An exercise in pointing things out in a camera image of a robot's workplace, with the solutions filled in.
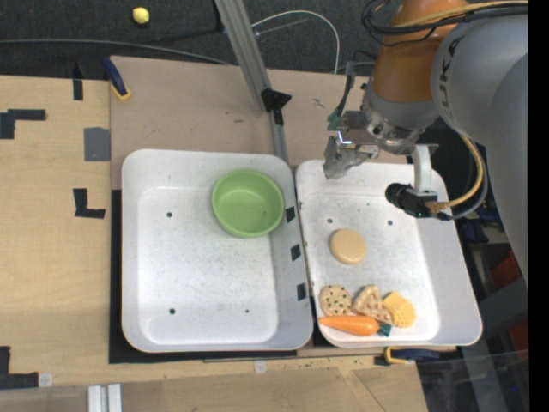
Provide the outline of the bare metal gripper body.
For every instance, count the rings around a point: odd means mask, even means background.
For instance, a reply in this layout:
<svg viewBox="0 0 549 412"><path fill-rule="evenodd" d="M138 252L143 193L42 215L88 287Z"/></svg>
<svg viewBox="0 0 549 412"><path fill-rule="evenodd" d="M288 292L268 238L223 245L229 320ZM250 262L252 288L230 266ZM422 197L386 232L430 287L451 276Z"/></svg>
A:
<svg viewBox="0 0 549 412"><path fill-rule="evenodd" d="M329 115L329 131L334 131L335 151L376 155L380 150L393 155L410 155L424 133L423 129L409 130L389 123L377 115L368 117L364 112L335 110Z"/></svg>

